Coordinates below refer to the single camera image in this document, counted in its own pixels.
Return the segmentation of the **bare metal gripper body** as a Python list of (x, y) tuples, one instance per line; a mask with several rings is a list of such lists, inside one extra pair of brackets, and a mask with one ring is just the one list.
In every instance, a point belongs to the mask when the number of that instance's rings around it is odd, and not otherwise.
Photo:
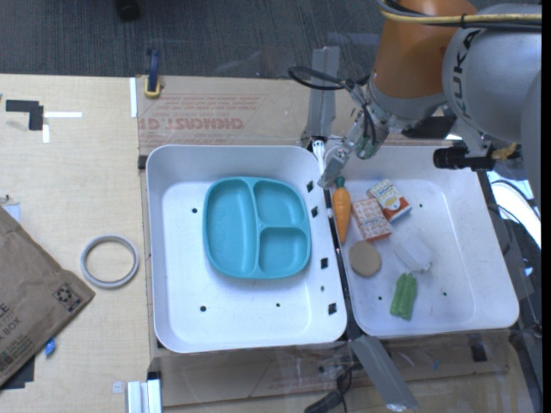
[(360, 159), (373, 157), (389, 134), (389, 117), (372, 101), (358, 104), (354, 122), (333, 152), (334, 161), (348, 161), (355, 154)]

